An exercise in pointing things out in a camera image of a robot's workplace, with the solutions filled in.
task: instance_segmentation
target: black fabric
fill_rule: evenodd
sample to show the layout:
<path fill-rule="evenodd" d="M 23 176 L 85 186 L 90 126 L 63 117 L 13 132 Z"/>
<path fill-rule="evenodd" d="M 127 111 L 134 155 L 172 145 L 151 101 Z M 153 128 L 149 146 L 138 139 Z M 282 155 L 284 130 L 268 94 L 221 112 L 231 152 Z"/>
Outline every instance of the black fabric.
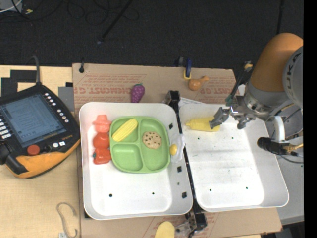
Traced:
<path fill-rule="evenodd" d="M 22 15 L 0 13 L 0 64 L 74 62 L 232 68 L 255 63 L 275 36 L 281 0 L 24 0 Z M 284 0 L 280 32 L 304 38 L 304 0 Z"/>

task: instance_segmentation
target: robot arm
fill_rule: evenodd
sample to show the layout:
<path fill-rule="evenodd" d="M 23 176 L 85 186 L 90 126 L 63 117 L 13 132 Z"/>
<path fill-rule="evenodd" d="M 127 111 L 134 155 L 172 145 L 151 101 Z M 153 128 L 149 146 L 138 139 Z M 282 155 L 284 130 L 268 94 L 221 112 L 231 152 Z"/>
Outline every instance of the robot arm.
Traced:
<path fill-rule="evenodd" d="M 275 154 L 294 155 L 292 149 L 297 146 L 285 141 L 282 118 L 272 112 L 289 101 L 303 110 L 303 43 L 302 38 L 291 33 L 273 37 L 255 68 L 252 68 L 244 96 L 231 95 L 227 98 L 229 108 L 218 110 L 210 121 L 211 129 L 225 122 L 229 116 L 238 121 L 238 129 L 243 129 L 246 123 L 256 118 L 271 121 L 277 131 L 275 138 L 261 138 L 258 146 Z M 250 70 L 250 65 L 245 66 L 245 70 Z"/>

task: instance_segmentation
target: red toy vegetable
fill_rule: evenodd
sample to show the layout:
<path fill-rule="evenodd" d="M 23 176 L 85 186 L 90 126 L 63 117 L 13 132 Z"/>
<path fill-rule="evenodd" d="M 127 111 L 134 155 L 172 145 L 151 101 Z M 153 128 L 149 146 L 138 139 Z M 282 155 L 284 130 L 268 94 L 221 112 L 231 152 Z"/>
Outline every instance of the red toy vegetable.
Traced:
<path fill-rule="evenodd" d="M 144 93 L 145 93 L 145 87 L 142 85 L 142 83 L 134 85 L 131 90 L 131 102 L 139 103 Z"/>

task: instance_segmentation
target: corn cob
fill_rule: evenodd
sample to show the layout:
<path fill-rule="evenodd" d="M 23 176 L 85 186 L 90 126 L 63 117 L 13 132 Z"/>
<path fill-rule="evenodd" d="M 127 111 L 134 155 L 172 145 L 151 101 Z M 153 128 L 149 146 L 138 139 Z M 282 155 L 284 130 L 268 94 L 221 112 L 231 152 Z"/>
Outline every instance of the corn cob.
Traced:
<path fill-rule="evenodd" d="M 134 118 L 129 119 L 112 135 L 116 142 L 120 142 L 130 135 L 138 126 L 138 121 Z"/>

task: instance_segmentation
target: emergency stop button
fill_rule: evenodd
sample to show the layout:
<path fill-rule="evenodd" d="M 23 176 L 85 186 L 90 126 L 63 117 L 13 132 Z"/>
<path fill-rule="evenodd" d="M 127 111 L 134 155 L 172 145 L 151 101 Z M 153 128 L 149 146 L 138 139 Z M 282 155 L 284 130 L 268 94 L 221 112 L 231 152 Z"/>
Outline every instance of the emergency stop button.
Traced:
<path fill-rule="evenodd" d="M 35 156 L 40 153 L 40 148 L 38 145 L 30 145 L 26 151 L 28 152 L 29 156 Z"/>

